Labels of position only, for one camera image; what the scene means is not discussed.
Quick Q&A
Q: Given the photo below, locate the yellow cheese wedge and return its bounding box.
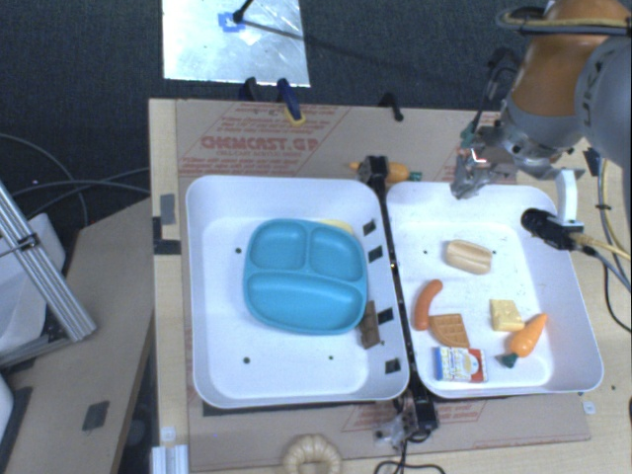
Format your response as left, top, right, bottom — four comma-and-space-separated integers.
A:
488, 297, 526, 333

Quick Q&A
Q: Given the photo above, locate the blue divided plate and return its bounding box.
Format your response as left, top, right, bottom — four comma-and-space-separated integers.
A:
241, 217, 369, 337

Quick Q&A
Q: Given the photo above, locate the white plastic tray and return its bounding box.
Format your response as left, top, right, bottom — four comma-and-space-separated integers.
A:
185, 174, 413, 410
385, 180, 605, 400

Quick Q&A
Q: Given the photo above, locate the brown chocolate bar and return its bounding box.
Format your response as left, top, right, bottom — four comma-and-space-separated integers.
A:
356, 299, 383, 351

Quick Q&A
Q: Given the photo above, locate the beige toy doughnut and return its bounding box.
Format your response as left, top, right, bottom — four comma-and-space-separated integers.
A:
280, 433, 344, 474

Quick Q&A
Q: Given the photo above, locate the thin black rod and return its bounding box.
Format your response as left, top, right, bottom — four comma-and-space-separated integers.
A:
370, 175, 426, 404

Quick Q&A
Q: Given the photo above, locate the brown cardboard board red print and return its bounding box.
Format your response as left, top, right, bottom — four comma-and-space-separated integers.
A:
174, 98, 593, 461

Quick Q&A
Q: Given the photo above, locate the brown toy waffle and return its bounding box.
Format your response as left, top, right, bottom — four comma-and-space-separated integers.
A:
428, 312, 472, 350

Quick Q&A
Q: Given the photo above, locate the orange toy carrot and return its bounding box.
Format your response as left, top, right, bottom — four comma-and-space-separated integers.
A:
349, 161, 426, 185
500, 312, 550, 369

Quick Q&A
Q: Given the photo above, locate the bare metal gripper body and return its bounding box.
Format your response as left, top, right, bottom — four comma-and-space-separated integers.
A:
457, 124, 555, 181

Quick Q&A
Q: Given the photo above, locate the orange toy sausage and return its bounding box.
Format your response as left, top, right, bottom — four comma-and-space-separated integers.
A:
412, 277, 444, 333

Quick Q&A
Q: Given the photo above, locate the beige hot dog bun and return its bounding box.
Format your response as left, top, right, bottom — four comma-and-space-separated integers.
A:
444, 238, 495, 277

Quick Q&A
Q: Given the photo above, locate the black cylinder on white bracket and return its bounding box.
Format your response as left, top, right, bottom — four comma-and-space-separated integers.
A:
520, 167, 587, 252

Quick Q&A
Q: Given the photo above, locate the small white and red carton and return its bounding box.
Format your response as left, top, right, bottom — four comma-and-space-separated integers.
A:
433, 345, 490, 384

